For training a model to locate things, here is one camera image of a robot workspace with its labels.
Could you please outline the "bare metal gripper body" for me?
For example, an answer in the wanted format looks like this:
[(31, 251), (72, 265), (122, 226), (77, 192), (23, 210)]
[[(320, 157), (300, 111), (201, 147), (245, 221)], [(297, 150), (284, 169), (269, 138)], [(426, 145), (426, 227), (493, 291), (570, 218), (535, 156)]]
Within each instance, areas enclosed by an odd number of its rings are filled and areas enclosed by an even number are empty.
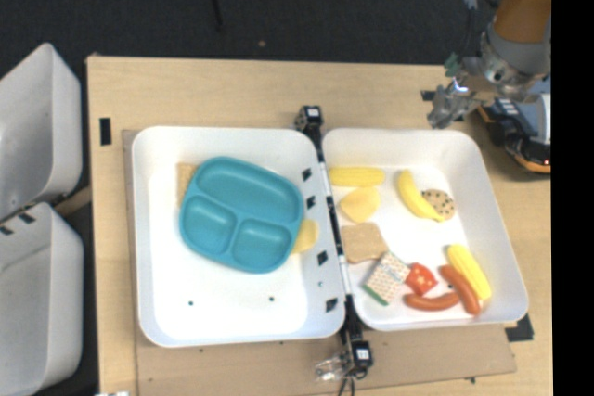
[(532, 102), (530, 89), (535, 77), (512, 67), (497, 54), (460, 57), (452, 54), (445, 61), (446, 86), (439, 87), (446, 108), (470, 108), (491, 104), (497, 98)]

